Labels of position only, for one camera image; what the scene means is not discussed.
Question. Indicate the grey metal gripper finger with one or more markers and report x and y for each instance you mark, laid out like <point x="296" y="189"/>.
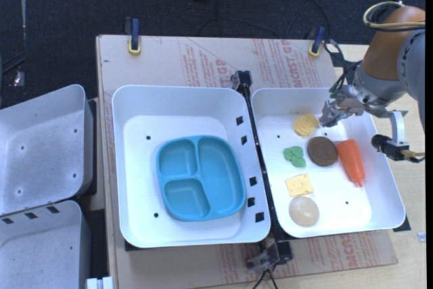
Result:
<point x="337" y="117"/>
<point x="325" y="113"/>

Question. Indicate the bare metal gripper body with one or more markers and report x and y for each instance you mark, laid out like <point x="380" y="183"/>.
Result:
<point x="352" y="99"/>

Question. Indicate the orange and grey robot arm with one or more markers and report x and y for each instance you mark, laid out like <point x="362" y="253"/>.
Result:
<point x="385" y="54"/>

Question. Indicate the yellow ridged round slice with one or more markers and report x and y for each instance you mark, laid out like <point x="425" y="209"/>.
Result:
<point x="305" y="125"/>

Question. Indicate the brown round patty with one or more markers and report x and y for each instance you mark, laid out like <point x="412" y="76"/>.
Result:
<point x="322" y="151"/>

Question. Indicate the orange squeeze bottle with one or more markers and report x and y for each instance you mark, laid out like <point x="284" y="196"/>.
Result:
<point x="351" y="159"/>

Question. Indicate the green lettuce piece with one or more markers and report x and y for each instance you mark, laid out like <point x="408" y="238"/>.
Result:
<point x="295" y="156"/>

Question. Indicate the thin black rod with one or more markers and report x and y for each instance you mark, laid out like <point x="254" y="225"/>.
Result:
<point x="260" y="152"/>

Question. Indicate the yellow cheese slice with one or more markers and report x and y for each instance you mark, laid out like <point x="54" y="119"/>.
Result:
<point x="299" y="185"/>

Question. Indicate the white plastic tray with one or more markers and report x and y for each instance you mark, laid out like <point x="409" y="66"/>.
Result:
<point x="341" y="210"/>
<point x="142" y="152"/>

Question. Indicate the beige round bun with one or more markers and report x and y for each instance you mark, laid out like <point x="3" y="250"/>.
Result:
<point x="303" y="211"/>

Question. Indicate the brown cardboard board red print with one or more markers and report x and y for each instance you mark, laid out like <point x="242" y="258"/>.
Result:
<point x="209" y="57"/>

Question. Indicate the blue divided plate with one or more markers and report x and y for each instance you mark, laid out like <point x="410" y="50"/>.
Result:
<point x="203" y="179"/>

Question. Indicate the black cylinder on white bracket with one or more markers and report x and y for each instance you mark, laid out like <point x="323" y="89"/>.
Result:
<point x="385" y="145"/>

